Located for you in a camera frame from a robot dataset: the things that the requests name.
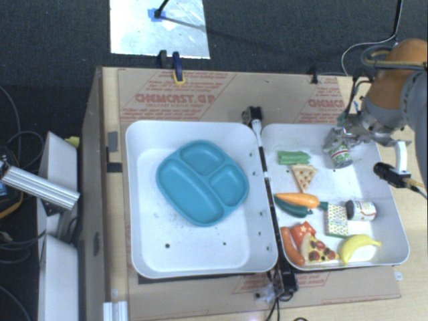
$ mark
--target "blue tape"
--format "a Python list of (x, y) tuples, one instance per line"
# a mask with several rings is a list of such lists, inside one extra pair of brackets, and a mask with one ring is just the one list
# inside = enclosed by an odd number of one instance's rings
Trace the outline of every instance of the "blue tape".
[(147, 10), (147, 15), (148, 15), (148, 17), (150, 18), (151, 21), (153, 21), (155, 23), (158, 23), (158, 22), (162, 21), (162, 18), (166, 18), (167, 15), (166, 15), (165, 11), (162, 11), (160, 13), (160, 18), (155, 18), (154, 17), (154, 13), (155, 13), (156, 10), (157, 10), (157, 8), (148, 9)]

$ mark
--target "sausage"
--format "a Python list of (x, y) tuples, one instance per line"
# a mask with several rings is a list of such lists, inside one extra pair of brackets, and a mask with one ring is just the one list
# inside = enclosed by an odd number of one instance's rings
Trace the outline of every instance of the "sausage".
[(303, 266), (305, 264), (305, 259), (294, 247), (290, 230), (287, 227), (281, 227), (281, 238), (288, 259), (296, 266)]

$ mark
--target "cardboard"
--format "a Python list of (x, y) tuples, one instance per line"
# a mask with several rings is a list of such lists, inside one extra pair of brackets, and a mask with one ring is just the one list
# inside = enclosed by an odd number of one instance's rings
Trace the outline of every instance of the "cardboard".
[[(92, 154), (87, 152), (84, 158), (88, 166), (86, 169), (84, 166), (86, 175), (88, 179), (102, 175), (102, 186), (91, 187), (96, 193), (87, 191), (92, 197), (84, 201), (85, 206), (90, 208), (87, 203), (95, 204), (96, 212), (84, 217), (86, 232), (82, 236), (87, 243), (96, 231), (100, 232), (104, 236), (104, 252), (94, 257), (85, 251), (86, 315), (93, 316), (88, 320), (101, 320), (95, 316), (100, 315), (103, 292), (106, 301), (129, 302), (130, 320), (269, 309), (268, 303), (255, 298), (255, 294), (269, 284), (266, 274), (171, 281), (140, 278), (129, 256), (126, 177), (120, 171), (108, 172), (106, 167), (109, 163), (126, 167), (124, 130), (141, 118), (239, 122), (248, 106), (261, 106), (265, 113), (263, 125), (273, 122), (334, 124), (344, 108), (336, 78), (320, 78), (318, 85), (312, 85), (311, 77), (301, 75), (185, 72), (188, 84), (178, 87), (173, 83), (171, 70), (102, 68), (99, 73), (103, 86), (94, 86), (90, 106), (94, 101), (101, 101), (100, 110), (90, 108), (86, 115), (88, 120), (85, 120), (86, 133), (96, 138), (87, 140), (83, 147), (92, 148)], [(100, 124), (90, 124), (94, 119), (98, 121), (94, 116), (97, 113)], [(97, 151), (108, 147), (109, 132), (115, 132), (122, 142), (114, 152), (107, 151), (108, 160), (103, 163)], [(97, 207), (100, 203), (102, 212)], [(281, 303), (281, 308), (400, 296), (393, 269), (389, 266), (298, 274), (298, 282), (299, 291), (289, 302)]]

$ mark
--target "can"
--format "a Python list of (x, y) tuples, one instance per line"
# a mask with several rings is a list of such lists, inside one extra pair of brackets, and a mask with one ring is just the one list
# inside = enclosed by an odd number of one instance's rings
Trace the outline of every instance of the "can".
[(376, 206), (372, 202), (349, 200), (345, 207), (348, 220), (372, 221), (376, 217)]
[(348, 147), (344, 143), (328, 151), (328, 154), (332, 159), (335, 169), (346, 168), (354, 162), (350, 156)]

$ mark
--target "carrot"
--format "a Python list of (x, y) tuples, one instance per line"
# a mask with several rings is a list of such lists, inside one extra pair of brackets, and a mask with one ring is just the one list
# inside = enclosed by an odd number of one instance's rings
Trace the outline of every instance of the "carrot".
[(275, 194), (275, 196), (285, 202), (292, 203), (297, 206), (317, 208), (320, 205), (317, 196), (307, 193), (279, 193)]
[(303, 266), (305, 264), (305, 259), (294, 247), (290, 230), (287, 227), (281, 227), (280, 230), (284, 251), (286, 252), (288, 259), (296, 266)]

